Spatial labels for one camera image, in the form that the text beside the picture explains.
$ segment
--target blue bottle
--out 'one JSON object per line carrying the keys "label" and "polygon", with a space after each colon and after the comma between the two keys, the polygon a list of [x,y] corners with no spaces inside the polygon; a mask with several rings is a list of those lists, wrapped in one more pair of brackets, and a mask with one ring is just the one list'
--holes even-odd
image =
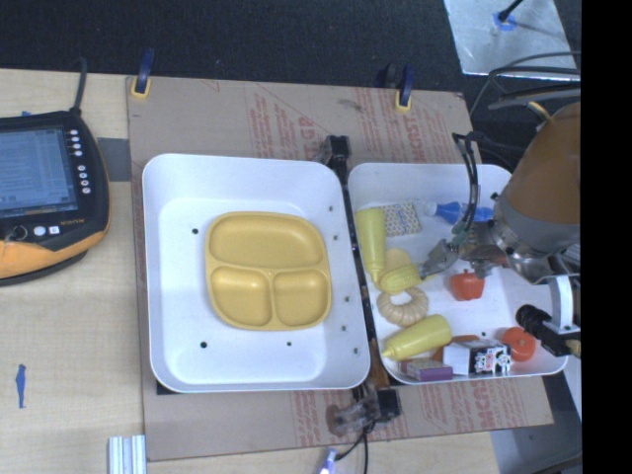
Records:
{"label": "blue bottle", "polygon": [[[424,203],[424,214],[427,216],[441,216],[445,221],[450,224],[455,224],[459,221],[465,210],[467,209],[467,203],[459,201],[451,201],[450,203],[436,203],[435,201],[427,201]],[[474,221],[487,221],[492,217],[494,210],[490,207],[483,207],[477,205],[474,211]]]}

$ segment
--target black and orange device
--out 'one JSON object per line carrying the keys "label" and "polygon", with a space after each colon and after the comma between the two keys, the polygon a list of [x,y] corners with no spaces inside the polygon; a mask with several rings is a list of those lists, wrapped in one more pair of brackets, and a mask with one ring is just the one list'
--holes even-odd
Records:
{"label": "black and orange device", "polygon": [[0,285],[81,260],[110,210],[107,168],[77,107],[0,119]]}

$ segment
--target red object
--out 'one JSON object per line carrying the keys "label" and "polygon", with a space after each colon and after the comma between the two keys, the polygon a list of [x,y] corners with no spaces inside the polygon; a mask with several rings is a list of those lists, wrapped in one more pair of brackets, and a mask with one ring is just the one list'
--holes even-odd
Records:
{"label": "red object", "polygon": [[527,361],[535,352],[535,338],[521,327],[507,328],[501,341],[512,347],[513,361]]}
{"label": "red object", "polygon": [[476,275],[470,274],[467,269],[462,274],[457,274],[450,278],[452,294],[457,300],[481,298],[484,286],[485,280],[478,279]]}

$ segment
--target screen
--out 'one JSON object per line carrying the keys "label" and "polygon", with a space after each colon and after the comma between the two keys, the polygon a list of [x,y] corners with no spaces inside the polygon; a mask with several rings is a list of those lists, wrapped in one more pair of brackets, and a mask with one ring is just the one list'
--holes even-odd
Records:
{"label": "screen", "polygon": [[61,127],[0,132],[0,218],[79,208]]}

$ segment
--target brown cylinder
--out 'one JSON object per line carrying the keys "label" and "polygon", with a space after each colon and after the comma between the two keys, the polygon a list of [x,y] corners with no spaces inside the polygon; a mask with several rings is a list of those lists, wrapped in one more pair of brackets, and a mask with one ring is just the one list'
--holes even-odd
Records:
{"label": "brown cylinder", "polygon": [[580,223],[580,128],[580,102],[540,127],[505,191],[513,209],[540,221]]}

